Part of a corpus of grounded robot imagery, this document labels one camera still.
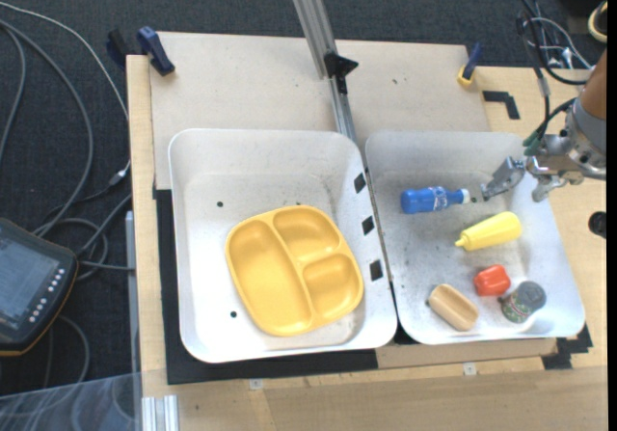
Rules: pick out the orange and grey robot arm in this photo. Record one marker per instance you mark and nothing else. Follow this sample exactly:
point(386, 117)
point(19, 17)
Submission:
point(598, 91)

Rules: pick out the tan toy bread bun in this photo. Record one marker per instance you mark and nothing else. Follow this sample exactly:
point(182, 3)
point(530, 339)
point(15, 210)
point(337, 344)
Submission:
point(453, 307)

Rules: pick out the green can with grey lid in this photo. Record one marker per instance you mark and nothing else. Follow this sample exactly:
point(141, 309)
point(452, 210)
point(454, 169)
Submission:
point(523, 301)

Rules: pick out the yellow squeeze bottle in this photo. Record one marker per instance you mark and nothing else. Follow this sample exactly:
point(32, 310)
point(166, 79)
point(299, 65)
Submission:
point(494, 230)

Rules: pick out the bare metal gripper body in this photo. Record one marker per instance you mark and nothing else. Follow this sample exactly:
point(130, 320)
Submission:
point(573, 161)

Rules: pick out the blue plastic bottle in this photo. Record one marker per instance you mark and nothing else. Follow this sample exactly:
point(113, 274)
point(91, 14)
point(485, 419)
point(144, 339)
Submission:
point(424, 200)

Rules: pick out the white plastic tray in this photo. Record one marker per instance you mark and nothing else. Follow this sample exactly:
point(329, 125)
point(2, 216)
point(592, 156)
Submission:
point(202, 246)
point(424, 250)

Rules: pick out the pale wood board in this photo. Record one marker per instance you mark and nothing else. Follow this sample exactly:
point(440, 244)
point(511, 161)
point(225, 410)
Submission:
point(241, 91)

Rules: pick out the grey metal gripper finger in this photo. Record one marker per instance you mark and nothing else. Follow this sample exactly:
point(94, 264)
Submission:
point(545, 184)
point(505, 174)

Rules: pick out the yellow divided plate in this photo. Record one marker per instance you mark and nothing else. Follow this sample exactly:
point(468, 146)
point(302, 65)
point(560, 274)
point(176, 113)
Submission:
point(289, 275)

